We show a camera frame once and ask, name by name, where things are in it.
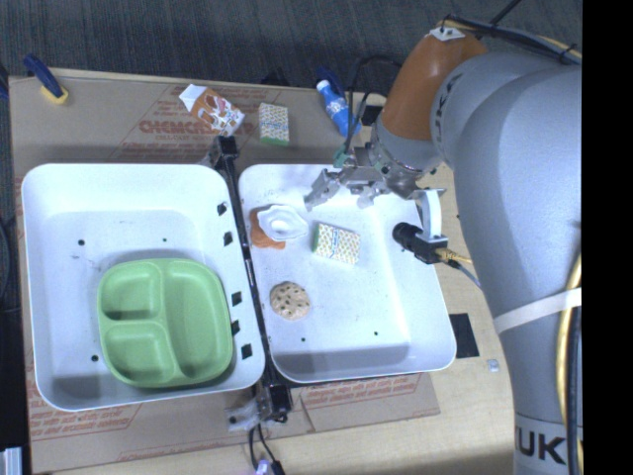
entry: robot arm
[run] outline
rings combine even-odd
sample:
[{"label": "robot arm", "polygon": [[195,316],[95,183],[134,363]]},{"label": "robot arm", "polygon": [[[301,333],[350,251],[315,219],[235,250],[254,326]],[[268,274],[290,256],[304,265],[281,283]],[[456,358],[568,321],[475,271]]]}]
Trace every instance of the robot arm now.
[{"label": "robot arm", "polygon": [[[434,63],[424,57],[433,50],[426,43],[440,54],[447,48],[434,36],[422,40],[388,97],[376,141],[389,143],[403,165],[417,145],[417,156],[428,157],[417,170],[437,157],[453,169],[464,239],[493,318],[533,312],[499,334],[514,400],[515,473],[567,474],[555,379],[560,314],[551,312],[565,307],[559,294],[581,248],[582,70],[542,56],[477,51],[469,40],[451,48],[468,59],[437,88],[426,83],[432,97],[416,92]],[[415,106],[422,114],[411,116]],[[548,301],[552,309],[539,306]]]}]

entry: small box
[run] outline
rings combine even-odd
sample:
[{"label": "small box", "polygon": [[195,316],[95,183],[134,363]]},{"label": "small box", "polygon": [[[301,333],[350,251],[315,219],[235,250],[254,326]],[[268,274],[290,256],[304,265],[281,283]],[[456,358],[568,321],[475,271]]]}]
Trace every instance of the small box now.
[{"label": "small box", "polygon": [[190,84],[180,94],[180,100],[187,111],[208,124],[220,136],[232,136],[244,119],[244,114],[238,107],[206,86]]},{"label": "small box", "polygon": [[288,108],[262,102],[259,105],[259,138],[263,143],[287,146]]},{"label": "small box", "polygon": [[313,249],[316,255],[355,264],[360,254],[360,235],[338,227],[318,224]]}]

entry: gray carpet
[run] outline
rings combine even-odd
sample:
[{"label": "gray carpet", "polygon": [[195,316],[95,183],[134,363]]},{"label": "gray carpet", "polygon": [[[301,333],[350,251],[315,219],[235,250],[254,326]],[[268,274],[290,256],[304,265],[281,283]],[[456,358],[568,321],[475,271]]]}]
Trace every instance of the gray carpet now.
[{"label": "gray carpet", "polygon": [[[320,65],[346,78],[361,55],[402,61],[446,14],[488,21],[509,1],[0,0],[0,61],[14,75],[25,73],[22,58],[32,52],[58,67],[250,83],[281,67],[291,85],[307,87]],[[501,24],[582,50],[582,19],[583,0],[524,0]],[[485,41],[493,50],[512,48]],[[358,88],[387,93],[394,74],[369,67]],[[1,101],[0,182],[15,270],[10,123]],[[19,305],[17,290],[12,272],[3,308]]]}]

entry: white label strap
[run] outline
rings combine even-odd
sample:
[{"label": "white label strap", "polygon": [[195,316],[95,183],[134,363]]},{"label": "white label strap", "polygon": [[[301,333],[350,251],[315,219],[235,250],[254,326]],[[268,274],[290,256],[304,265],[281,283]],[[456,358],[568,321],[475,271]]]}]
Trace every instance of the white label strap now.
[{"label": "white label strap", "polygon": [[529,305],[521,306],[516,310],[499,315],[495,319],[495,329],[497,330],[497,334],[501,334],[508,329],[517,328],[523,324],[542,319],[554,313],[569,310],[575,306],[581,306],[582,304],[582,287],[565,290],[559,294],[539,299]]}]

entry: white tray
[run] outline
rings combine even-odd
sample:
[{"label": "white tray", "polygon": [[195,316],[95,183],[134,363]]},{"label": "white tray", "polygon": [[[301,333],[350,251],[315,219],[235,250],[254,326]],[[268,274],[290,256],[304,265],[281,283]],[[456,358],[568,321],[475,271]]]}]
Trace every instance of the white tray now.
[{"label": "white tray", "polygon": [[[259,380],[261,336],[228,191],[214,170],[49,164],[29,172],[22,195],[36,381],[51,405],[87,410],[243,389]],[[232,242],[225,245],[227,238]],[[140,389],[106,366],[99,281],[115,264],[154,257],[192,258],[220,276],[239,332],[233,361],[218,379],[186,389]],[[252,355],[242,358],[246,345]]]},{"label": "white tray", "polygon": [[[433,371],[448,366],[456,343],[435,268],[415,259],[392,238],[399,222],[419,225],[415,205],[380,196],[361,210],[345,188],[307,212],[303,197],[326,165],[255,165],[239,178],[244,218],[271,204],[292,206],[309,235],[283,250],[252,246],[255,278],[271,355],[288,379],[315,383]],[[361,236],[355,265],[312,253],[316,223]],[[292,281],[306,288],[312,308],[288,321],[270,308],[271,289]]]}]

